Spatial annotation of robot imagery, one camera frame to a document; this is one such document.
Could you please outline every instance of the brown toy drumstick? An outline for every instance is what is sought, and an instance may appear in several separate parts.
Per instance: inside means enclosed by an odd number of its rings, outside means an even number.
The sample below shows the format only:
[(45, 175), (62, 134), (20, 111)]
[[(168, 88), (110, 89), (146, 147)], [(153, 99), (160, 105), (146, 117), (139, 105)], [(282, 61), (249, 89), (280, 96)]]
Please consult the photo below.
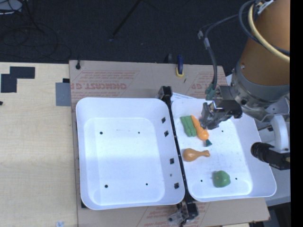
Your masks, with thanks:
[(187, 148), (183, 152), (183, 159), (186, 161), (194, 161), (200, 156), (209, 157), (210, 156), (209, 151), (208, 150), (197, 151), (192, 148)]

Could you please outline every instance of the light wood surface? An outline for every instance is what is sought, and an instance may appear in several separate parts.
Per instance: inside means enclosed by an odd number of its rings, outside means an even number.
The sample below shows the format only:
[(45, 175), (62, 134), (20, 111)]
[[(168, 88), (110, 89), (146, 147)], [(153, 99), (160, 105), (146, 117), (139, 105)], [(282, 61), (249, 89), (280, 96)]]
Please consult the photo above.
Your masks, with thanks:
[(36, 76), (18, 79), (16, 93), (0, 93), (0, 226), (75, 227), (71, 108), (55, 100), (69, 66), (0, 63), (0, 73), (10, 66), (34, 66)]

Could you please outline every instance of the yellow cable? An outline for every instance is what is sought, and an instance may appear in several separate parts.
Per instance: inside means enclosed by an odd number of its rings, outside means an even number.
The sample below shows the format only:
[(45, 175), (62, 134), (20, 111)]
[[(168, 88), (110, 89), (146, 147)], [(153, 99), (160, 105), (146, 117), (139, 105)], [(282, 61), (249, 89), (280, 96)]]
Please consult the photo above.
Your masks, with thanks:
[(278, 51), (275, 47), (273, 47), (270, 43), (268, 43), (262, 35), (258, 32), (257, 28), (255, 27), (253, 16), (252, 16), (252, 10), (253, 10), (254, 4), (250, 7), (249, 13), (248, 13), (248, 22), (250, 24), (250, 28), (254, 34), (254, 36), (260, 41), (262, 45), (266, 49), (268, 49), (270, 52), (272, 52), (275, 56), (279, 57), (280, 59), (290, 63), (290, 57), (284, 55), (280, 51)]

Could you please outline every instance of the empty white tray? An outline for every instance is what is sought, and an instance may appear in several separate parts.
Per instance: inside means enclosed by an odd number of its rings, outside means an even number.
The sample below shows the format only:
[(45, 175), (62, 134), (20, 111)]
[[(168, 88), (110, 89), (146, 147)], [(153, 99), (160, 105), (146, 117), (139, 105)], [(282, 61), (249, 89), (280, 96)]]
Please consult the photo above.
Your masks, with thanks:
[[(221, 122), (218, 128), (208, 130), (212, 142), (209, 147), (198, 137), (185, 134), (180, 117), (193, 115), (200, 119), (204, 102), (204, 99), (178, 99), (172, 104), (181, 153), (186, 148), (210, 152), (210, 157), (183, 161), (190, 195), (202, 202), (272, 196), (276, 192), (276, 182), (271, 168), (250, 152), (251, 145), (260, 142), (251, 117), (246, 114), (240, 119), (232, 117)], [(223, 188), (216, 188), (213, 184), (213, 173), (219, 170), (231, 177), (231, 183)]]
[(92, 210), (177, 204), (185, 194), (166, 104), (84, 98), (76, 106), (80, 194)]

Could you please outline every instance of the black fabric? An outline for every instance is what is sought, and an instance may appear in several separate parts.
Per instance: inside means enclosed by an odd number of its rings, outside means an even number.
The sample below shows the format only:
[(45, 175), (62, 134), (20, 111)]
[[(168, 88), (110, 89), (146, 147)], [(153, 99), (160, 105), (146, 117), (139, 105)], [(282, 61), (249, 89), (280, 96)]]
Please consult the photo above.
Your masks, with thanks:
[[(142, 0), (110, 41), (137, 1), (23, 2), (21, 13), (0, 15), (0, 61), (164, 63), (171, 54), (177, 63), (181, 54), (184, 64), (211, 64), (198, 30), (237, 14), (249, 0)], [(247, 40), (239, 22), (216, 27), (208, 38), (218, 65), (231, 74)]]

